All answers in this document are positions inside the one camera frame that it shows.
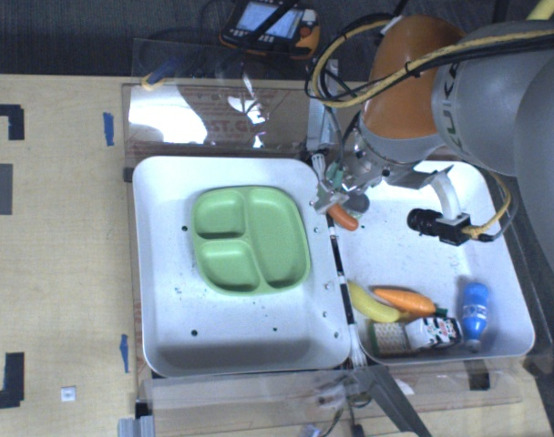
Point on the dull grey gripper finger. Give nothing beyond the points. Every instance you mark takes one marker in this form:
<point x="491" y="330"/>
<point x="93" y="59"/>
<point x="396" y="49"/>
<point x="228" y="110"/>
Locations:
<point x="330" y="197"/>
<point x="360" y="204"/>

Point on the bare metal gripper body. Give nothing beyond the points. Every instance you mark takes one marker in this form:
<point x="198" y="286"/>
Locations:
<point x="366" y="169"/>

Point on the orange sausage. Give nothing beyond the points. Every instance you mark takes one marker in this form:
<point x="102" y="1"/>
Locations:
<point x="345" y="219"/>

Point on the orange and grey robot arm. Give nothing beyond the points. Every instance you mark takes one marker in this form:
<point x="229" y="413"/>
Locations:
<point x="486" y="107"/>

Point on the thin black and white rod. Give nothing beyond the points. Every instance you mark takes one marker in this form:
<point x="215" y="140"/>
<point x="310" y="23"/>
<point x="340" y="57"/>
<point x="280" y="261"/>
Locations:
<point x="339" y="262"/>

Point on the white plastic tray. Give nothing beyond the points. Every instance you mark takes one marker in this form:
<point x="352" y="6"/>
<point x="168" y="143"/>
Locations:
<point x="404" y="267"/>
<point x="240" y="326"/>

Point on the green divided plate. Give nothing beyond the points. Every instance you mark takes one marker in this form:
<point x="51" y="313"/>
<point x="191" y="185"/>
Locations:
<point x="254" y="239"/>

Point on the yellow banana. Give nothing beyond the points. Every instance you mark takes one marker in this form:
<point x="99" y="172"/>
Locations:
<point x="370" y="305"/>

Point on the orange carrot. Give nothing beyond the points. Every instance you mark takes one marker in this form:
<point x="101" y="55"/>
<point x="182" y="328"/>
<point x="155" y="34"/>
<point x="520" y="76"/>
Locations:
<point x="407" y="301"/>

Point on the green and white packet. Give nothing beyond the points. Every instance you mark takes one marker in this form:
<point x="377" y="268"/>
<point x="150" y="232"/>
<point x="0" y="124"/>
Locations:
<point x="388" y="339"/>

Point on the white printed carton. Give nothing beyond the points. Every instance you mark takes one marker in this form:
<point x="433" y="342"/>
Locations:
<point x="434" y="332"/>

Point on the blue bottle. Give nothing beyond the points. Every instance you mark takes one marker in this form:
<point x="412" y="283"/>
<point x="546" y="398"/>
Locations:
<point x="475" y="310"/>

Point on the small white square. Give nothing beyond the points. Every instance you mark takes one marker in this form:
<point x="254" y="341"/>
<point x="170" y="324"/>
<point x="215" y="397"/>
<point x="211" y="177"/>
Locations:
<point x="68" y="393"/>

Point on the black cylinder on white bracket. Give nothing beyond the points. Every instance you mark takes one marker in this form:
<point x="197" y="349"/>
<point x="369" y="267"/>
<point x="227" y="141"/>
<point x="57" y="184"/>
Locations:
<point x="441" y="226"/>

